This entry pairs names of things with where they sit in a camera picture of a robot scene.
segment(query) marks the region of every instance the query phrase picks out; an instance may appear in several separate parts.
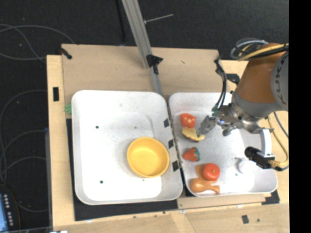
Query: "tomato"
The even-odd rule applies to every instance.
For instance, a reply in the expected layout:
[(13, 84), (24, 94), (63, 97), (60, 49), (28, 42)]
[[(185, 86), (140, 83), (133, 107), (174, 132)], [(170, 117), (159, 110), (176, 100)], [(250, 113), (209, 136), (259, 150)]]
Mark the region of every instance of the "tomato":
[(180, 118), (181, 126), (188, 127), (188, 128), (194, 128), (195, 120), (196, 120), (195, 116), (188, 114), (188, 113), (183, 113), (183, 114), (180, 114), (179, 118)]
[(215, 181), (220, 175), (219, 167), (214, 163), (207, 163), (203, 168), (203, 176), (208, 181)]

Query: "wooden table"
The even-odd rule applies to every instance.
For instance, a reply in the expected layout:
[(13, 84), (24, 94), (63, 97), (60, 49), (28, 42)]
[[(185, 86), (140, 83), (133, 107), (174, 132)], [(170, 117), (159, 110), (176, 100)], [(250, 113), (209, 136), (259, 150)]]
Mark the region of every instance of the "wooden table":
[[(289, 232), (289, 171), (277, 173), (280, 203), (262, 205), (271, 194), (178, 199), (178, 210), (121, 215), (75, 221), (72, 198), (65, 104), (81, 89), (152, 91), (149, 70), (141, 64), (136, 47), (92, 45), (62, 46), (73, 56), (47, 57), (49, 130), (52, 179), (52, 225), (70, 232)], [(175, 92), (220, 92), (221, 78), (215, 73), (217, 50), (153, 48), (164, 58), (159, 78), (164, 97)], [(227, 73), (242, 72), (247, 62), (222, 61)], [(235, 85), (228, 82), (229, 90)], [(54, 96), (58, 90), (59, 99)], [(288, 113), (278, 116), (288, 130)], [(275, 118), (272, 123), (285, 146), (288, 139)], [(264, 127), (269, 127), (264, 120)], [(273, 138), (273, 153), (285, 158)], [(247, 216), (249, 223), (243, 222)]]

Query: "yellow plate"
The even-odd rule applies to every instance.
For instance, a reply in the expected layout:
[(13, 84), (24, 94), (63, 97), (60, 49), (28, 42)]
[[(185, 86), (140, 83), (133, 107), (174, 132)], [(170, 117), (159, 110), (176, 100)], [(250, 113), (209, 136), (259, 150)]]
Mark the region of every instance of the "yellow plate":
[(170, 156), (165, 146), (151, 137), (134, 140), (127, 150), (127, 161), (138, 176), (153, 178), (165, 173)]

